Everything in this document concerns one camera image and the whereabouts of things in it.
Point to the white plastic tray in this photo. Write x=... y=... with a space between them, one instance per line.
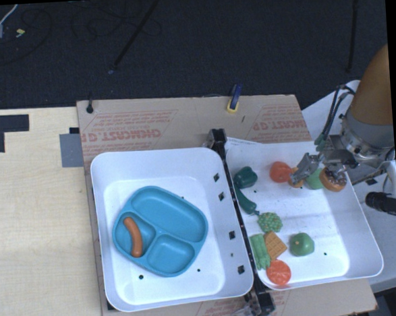
x=306 y=214
x=192 y=174

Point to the orange waffle biscuit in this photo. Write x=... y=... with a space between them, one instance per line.
x=276 y=245

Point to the brown cardboard board red print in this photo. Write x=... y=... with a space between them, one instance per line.
x=169 y=129

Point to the green grapes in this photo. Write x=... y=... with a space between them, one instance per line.
x=270 y=222

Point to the orange sausage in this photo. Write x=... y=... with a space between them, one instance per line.
x=135 y=236

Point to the dark green bell pepper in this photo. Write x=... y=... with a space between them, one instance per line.
x=245 y=177

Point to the orange tomato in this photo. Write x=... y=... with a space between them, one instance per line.
x=279 y=172

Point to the dark green cucumber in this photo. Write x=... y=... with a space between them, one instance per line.
x=245 y=201

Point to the thin black rod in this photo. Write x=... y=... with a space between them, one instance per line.
x=239 y=215

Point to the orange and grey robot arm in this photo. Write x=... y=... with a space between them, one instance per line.
x=373 y=101

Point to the light green toy block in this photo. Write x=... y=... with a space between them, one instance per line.
x=315 y=181

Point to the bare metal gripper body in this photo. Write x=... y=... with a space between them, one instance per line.
x=341 y=152

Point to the small orange round toy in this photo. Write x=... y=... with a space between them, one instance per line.
x=296 y=182

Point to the orange doughnut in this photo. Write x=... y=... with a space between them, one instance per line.
x=333 y=184

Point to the green apple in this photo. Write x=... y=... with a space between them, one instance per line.
x=301 y=244

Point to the blue divided plate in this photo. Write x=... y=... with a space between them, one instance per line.
x=174 y=209

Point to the green asparagus bundle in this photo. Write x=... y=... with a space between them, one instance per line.
x=260 y=252

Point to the black cylinder on white bracket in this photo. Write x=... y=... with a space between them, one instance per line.
x=383 y=202

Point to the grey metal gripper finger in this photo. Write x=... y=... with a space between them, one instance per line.
x=336 y=172
x=305 y=168

